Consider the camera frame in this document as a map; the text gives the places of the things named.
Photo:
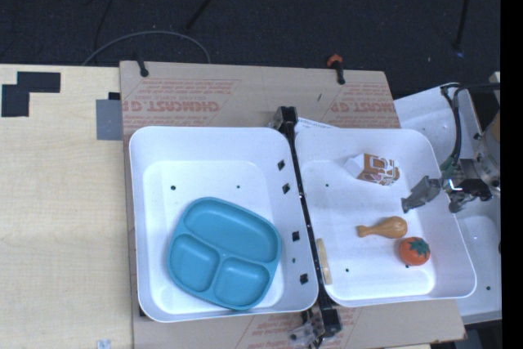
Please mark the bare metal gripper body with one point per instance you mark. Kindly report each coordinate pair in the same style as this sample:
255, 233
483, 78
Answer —
478, 169

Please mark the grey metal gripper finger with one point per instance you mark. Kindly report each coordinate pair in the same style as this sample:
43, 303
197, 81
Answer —
423, 192
457, 200

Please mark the tan toy chicken drumstick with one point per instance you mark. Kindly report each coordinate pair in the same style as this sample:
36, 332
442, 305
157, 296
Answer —
388, 228

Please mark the orange and white carton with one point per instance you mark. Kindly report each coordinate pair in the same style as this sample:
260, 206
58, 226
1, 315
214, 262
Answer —
374, 169

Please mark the orange toy tomato green leaves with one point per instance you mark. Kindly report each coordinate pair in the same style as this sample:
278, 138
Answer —
413, 253

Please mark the white plastic tray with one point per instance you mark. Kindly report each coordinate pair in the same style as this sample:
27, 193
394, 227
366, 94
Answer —
367, 282
204, 147

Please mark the thin black and white rod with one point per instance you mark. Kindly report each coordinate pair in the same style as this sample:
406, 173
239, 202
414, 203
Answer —
304, 200

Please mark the white paper sheet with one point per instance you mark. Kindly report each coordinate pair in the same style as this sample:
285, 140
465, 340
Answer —
314, 123

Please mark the brown cardboard board red print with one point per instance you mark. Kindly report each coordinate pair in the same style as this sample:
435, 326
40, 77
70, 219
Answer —
245, 94

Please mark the blue divided plate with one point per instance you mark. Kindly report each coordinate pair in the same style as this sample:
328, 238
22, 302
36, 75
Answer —
222, 249

